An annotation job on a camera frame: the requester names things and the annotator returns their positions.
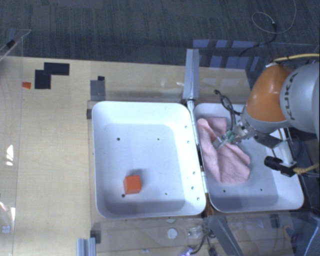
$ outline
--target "white container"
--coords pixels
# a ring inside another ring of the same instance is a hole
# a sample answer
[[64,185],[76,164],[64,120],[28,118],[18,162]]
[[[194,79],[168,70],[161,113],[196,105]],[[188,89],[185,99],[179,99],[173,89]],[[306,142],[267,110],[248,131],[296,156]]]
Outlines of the white container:
[[[241,111],[243,105],[234,105]],[[200,104],[195,117],[226,117],[221,104]],[[206,205],[191,116],[178,103],[102,101],[92,110],[96,206],[107,219],[192,216]],[[270,149],[249,139],[251,158],[241,185],[223,185],[206,173],[211,204],[224,213],[293,210],[304,201],[298,177],[264,166]],[[139,175],[142,189],[124,195],[123,180]]]
[[[107,219],[191,216],[206,205],[190,113],[178,103],[102,101],[92,110],[96,206]],[[141,191],[123,197],[123,180]]]

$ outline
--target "pink cloth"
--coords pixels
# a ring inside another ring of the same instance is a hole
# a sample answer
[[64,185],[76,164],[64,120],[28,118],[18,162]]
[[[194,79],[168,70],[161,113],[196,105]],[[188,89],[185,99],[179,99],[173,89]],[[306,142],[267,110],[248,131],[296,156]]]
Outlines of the pink cloth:
[[213,141],[227,131],[224,117],[208,117],[197,121],[204,167],[224,184],[242,184],[247,181],[250,158],[238,146],[226,143],[216,150]]

